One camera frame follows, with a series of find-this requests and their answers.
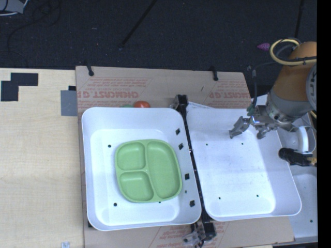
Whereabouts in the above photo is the black cylinder on white bracket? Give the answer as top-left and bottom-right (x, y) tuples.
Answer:
(278, 125), (318, 168)

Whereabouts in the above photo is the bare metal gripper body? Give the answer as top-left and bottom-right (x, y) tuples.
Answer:
(249, 104), (293, 134)

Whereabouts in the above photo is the black block with thin wires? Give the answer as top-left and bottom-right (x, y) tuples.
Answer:
(182, 221), (217, 248)
(169, 94), (189, 111)

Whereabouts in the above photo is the white plastic tray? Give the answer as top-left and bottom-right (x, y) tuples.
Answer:
(81, 106), (203, 232)
(185, 107), (303, 222)

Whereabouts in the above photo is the white paper sheet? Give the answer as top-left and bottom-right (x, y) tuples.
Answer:
(187, 101), (216, 111)

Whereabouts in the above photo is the green divided plate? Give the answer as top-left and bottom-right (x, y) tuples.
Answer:
(114, 138), (183, 204)

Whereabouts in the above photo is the thin black rod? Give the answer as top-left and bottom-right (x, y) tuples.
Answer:
(178, 104), (210, 233)

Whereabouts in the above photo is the red toy tomato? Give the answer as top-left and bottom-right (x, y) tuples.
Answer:
(133, 100), (152, 109)

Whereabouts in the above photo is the brown cardboard board red print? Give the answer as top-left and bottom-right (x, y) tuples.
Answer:
(74, 66), (296, 248)

